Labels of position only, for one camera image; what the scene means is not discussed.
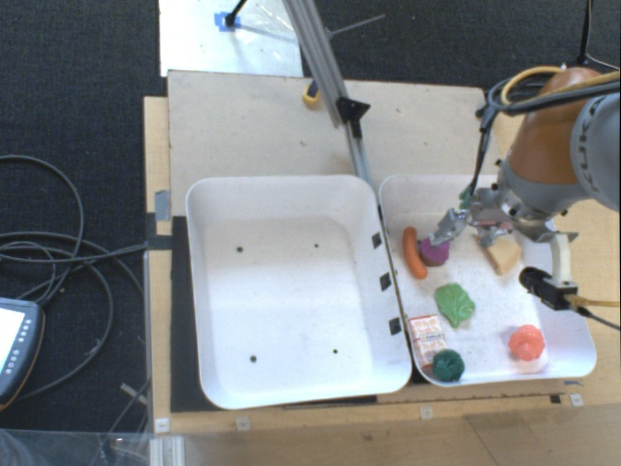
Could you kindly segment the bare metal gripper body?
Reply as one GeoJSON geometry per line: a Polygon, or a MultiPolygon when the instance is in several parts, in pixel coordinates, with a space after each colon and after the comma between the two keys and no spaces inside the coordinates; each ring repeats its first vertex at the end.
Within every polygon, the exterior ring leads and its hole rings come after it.
{"type": "Polygon", "coordinates": [[[547,235],[553,232],[552,217],[529,206],[504,186],[479,188],[471,200],[469,223],[491,231],[547,235]]]}

